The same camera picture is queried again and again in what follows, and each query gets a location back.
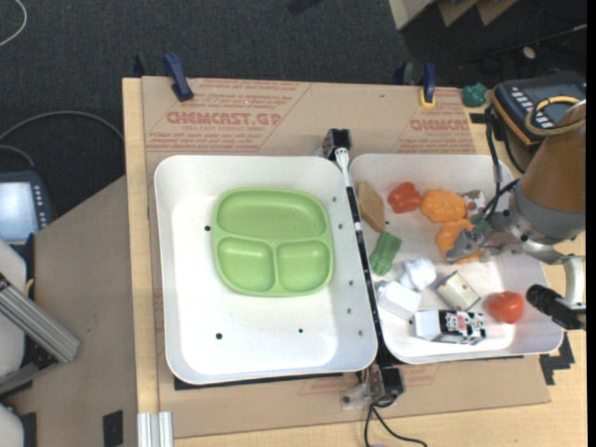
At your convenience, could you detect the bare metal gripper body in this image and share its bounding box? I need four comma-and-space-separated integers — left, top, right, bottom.
481, 211, 562, 265

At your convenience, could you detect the orange toy pepper piece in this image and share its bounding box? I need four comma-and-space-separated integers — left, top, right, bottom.
435, 218, 483, 265

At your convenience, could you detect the white carton red green print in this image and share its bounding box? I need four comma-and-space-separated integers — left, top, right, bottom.
461, 190, 489, 222

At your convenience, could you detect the orange toy bell pepper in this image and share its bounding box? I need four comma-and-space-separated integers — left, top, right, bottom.
420, 188, 468, 224

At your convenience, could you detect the white carton with orange dots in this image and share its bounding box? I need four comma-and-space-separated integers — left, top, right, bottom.
435, 270, 482, 313

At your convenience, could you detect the white toy cauliflower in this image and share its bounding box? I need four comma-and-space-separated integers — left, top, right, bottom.
399, 256, 439, 292

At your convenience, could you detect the red toy tomato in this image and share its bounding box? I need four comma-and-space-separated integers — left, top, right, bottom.
486, 291, 525, 325

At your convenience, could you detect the red toy bell pepper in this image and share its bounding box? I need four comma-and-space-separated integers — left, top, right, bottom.
386, 182, 423, 215

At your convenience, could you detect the green toy bell pepper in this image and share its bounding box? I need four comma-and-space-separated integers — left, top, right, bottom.
369, 230, 403, 278

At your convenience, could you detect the white carton with cow print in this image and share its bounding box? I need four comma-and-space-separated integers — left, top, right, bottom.
410, 308, 488, 345

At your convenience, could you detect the white plastic bottle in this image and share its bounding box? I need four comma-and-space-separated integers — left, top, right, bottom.
375, 279, 423, 322

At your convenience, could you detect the white plastic tray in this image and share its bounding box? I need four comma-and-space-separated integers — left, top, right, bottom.
347, 153, 565, 366
153, 155, 379, 386

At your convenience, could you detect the tan toy bread slice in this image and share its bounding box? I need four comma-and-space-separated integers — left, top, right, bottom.
356, 180, 387, 234

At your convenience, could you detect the thin black and white rod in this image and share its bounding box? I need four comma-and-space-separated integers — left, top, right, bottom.
334, 148, 388, 368

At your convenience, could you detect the green toy broccoli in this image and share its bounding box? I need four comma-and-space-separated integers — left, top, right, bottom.
461, 82, 489, 109

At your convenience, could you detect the green divided plate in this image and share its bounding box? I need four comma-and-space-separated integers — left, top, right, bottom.
211, 187, 335, 298

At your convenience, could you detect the brown cardboard board red print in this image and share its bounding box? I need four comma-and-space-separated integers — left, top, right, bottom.
141, 75, 553, 440

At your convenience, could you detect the black cylinder on white bracket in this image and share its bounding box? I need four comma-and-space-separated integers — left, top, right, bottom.
525, 254, 587, 332

